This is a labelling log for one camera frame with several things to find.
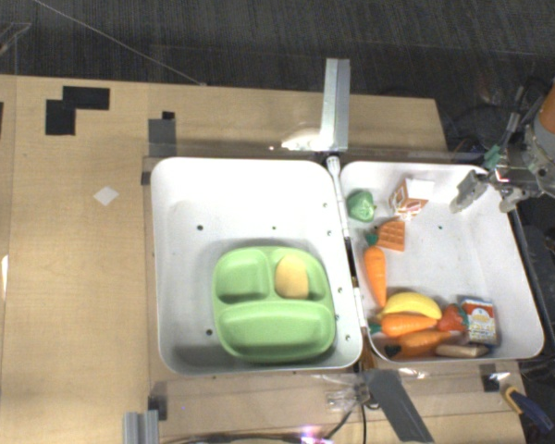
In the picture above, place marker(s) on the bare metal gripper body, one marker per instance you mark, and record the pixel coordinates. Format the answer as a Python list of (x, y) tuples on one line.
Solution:
[(525, 174)]

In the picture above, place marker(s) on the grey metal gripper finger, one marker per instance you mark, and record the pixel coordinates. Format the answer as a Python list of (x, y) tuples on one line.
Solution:
[(511, 199), (466, 191)]

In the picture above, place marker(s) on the white and orange carton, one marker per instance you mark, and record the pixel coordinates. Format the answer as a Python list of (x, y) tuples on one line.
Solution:
[(409, 197)]

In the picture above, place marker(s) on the white plastic tray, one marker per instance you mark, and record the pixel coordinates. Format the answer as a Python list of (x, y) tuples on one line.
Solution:
[(448, 257), (240, 201)]

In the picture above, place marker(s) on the orange toy waffle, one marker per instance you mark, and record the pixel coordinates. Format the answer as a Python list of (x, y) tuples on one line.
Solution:
[(392, 236)]

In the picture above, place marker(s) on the green toy pepper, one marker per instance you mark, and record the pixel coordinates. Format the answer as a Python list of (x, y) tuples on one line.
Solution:
[(360, 206)]

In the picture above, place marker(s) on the orange toy carrot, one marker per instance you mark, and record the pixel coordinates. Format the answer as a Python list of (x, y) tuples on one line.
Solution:
[(407, 324), (421, 342), (376, 268)]

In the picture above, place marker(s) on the yellow banana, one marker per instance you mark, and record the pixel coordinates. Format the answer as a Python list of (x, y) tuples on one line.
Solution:
[(411, 304)]

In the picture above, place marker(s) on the thin black and white rod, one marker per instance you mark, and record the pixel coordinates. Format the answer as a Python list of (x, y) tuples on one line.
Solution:
[(341, 204)]

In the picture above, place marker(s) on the blue and orange carton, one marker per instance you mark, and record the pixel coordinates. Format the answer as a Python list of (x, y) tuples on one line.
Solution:
[(481, 322)]

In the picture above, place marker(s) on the red toy strawberry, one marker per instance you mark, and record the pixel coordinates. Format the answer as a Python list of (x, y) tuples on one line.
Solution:
[(452, 319)]

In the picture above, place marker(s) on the tan toy sausage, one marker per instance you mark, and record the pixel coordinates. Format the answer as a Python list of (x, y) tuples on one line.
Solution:
[(460, 350)]

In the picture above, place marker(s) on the tan toy potato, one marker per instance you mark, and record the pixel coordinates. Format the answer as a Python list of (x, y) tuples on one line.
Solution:
[(291, 278)]

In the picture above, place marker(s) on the green divided plate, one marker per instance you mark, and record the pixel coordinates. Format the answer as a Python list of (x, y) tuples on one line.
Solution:
[(273, 331)]

